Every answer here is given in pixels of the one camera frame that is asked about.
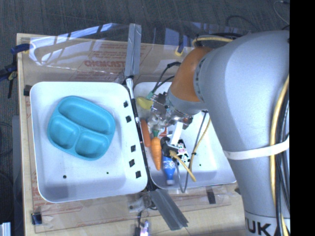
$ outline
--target blue bottle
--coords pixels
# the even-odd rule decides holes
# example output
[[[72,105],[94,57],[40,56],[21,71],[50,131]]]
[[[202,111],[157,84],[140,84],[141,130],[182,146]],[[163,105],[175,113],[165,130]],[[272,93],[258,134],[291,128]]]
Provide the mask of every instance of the blue bottle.
[[[163,157],[163,169],[166,174],[166,184],[167,185],[173,185],[175,183],[174,180],[174,172],[175,172],[175,163],[174,161],[169,158],[164,156]]]

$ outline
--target transparent plastic sheet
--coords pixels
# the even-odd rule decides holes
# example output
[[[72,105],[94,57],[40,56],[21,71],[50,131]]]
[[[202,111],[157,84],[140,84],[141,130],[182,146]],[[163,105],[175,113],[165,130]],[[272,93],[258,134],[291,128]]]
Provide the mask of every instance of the transparent plastic sheet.
[[[246,34],[234,28],[191,22],[163,21],[142,28],[140,73],[135,76],[134,83],[156,81],[167,64],[181,62],[193,49],[191,42],[196,36],[222,31]],[[20,44],[32,43],[31,49],[22,53],[24,86],[33,86],[41,81],[121,83],[124,80],[127,25],[106,24],[60,36],[21,34],[18,37]],[[180,54],[177,52],[179,47],[183,47]],[[100,68],[96,65],[104,64],[102,62],[106,66]],[[111,70],[107,64],[116,64],[116,67]],[[175,73],[174,67],[164,76]],[[35,232],[136,219],[137,213],[130,212],[127,204],[137,200],[142,193],[60,204],[49,203],[41,197],[37,186],[30,98],[25,96],[25,101],[31,158],[32,207],[35,214],[42,216],[42,224],[35,226]],[[229,194],[224,191],[214,194],[217,200],[215,204],[209,203],[205,187],[188,189],[185,194],[172,191],[170,190],[170,195],[181,211],[230,205]],[[159,212],[152,209],[142,213],[143,217],[158,215]]]

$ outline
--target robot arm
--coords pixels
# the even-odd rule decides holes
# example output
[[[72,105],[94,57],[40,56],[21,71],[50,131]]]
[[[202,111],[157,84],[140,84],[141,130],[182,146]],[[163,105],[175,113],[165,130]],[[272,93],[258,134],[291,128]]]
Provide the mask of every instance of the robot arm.
[[[269,147],[274,109],[289,74],[288,39],[287,31],[261,32],[215,50],[191,51],[164,95],[167,112],[172,113],[165,112],[166,125],[181,121],[187,127],[193,115],[207,110],[223,150],[237,153]],[[269,156],[229,159],[243,199],[247,235],[290,231],[283,197],[279,224],[270,161]]]

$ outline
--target plastic tray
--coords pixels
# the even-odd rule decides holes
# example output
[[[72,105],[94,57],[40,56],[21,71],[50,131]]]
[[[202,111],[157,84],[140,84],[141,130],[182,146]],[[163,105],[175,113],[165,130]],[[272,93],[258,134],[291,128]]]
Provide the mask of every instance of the plastic tray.
[[[156,93],[167,92],[171,83],[166,82],[161,87],[158,88]],[[134,95],[135,97],[143,96],[145,97],[155,86],[155,83],[152,82],[143,82],[139,83],[135,86]],[[148,118],[150,116],[150,111],[142,109],[137,105],[138,115],[140,118]],[[181,133],[181,139],[184,140],[189,156],[191,156],[191,152],[194,147],[194,143],[196,140],[196,136],[198,130],[200,128],[200,124],[202,122],[203,113],[198,113],[193,117],[192,123],[186,130],[183,130]],[[205,119],[205,123],[203,125],[202,133],[207,126],[209,117],[207,116]],[[169,127],[169,131],[173,131],[174,126]],[[163,169],[157,170],[154,165],[154,161],[151,156],[151,148],[145,147],[146,156],[148,160],[148,166],[150,169],[151,179],[153,182],[162,189],[177,189],[179,188],[179,179],[177,173],[174,174],[174,185],[166,184],[166,175],[163,172]],[[181,183],[184,186],[186,180],[186,170],[180,164],[180,177]],[[230,167],[230,164],[225,157],[222,147],[219,143],[218,137],[213,129],[213,126],[210,125],[204,139],[200,143],[200,146],[197,150],[197,155],[194,157],[193,166],[192,166],[193,174],[196,177],[197,181],[194,182],[189,177],[188,179],[188,188],[189,187],[201,187],[201,186],[209,186],[209,185],[221,185],[233,183],[236,181],[233,171]]]
[[[112,142],[98,160],[65,153],[48,139],[50,117],[68,96],[93,102],[115,120]],[[37,183],[44,199],[52,203],[95,199],[133,194],[146,187],[148,176],[125,87],[100,82],[40,82],[31,88],[30,97]]]
[[[102,157],[112,142],[115,120],[105,109],[77,96],[62,99],[47,129],[57,148],[86,160]]]

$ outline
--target yellow cable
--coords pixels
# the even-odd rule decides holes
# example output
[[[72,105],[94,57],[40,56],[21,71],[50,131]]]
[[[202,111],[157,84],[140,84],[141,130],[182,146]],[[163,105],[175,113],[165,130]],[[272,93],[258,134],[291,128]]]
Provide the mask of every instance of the yellow cable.
[[[202,139],[204,138],[204,136],[205,136],[205,134],[206,134],[206,132],[207,132],[209,126],[210,126],[210,123],[211,123],[211,119],[209,118],[207,127],[206,127],[205,131],[203,131],[203,134],[202,134],[201,138],[199,139],[199,141],[198,141],[198,143],[197,143],[195,149],[193,150],[193,152],[192,152],[192,154],[191,154],[190,164],[189,164],[189,169],[190,169],[191,171],[192,171],[192,161],[193,161],[193,158],[194,158],[194,156],[195,156],[195,153],[196,153],[196,151],[197,151],[197,149],[198,149],[198,147],[199,147],[199,145],[200,145]]]
[[[195,43],[197,41],[210,41],[210,40],[222,41],[222,42],[232,42],[233,41],[233,39],[225,38],[225,37],[200,37],[200,38],[194,39],[192,41],[192,45],[195,47]]]
[[[190,169],[186,166],[186,164],[181,160],[181,158],[179,158],[179,156],[177,155],[177,153],[173,150],[170,150],[169,152],[170,156],[171,157],[174,157],[175,159],[177,159],[182,165],[183,167],[185,168],[185,170],[187,170],[187,172],[189,173],[192,181],[196,182],[196,178],[195,176],[193,175],[193,173],[190,171]]]
[[[271,122],[271,131],[270,131],[270,146],[274,145],[276,143],[276,131],[277,131],[277,123],[279,119],[279,114],[281,110],[281,106],[284,101],[285,94],[287,92],[289,86],[289,75],[287,76],[287,79],[283,85],[283,88],[280,92],[278,101],[275,106],[274,115]],[[272,191],[272,198],[274,201],[274,205],[276,205],[276,156],[271,155],[270,156],[270,181],[271,181],[271,191]],[[285,236],[288,236],[284,217],[281,214],[281,222],[283,227],[283,233]]]

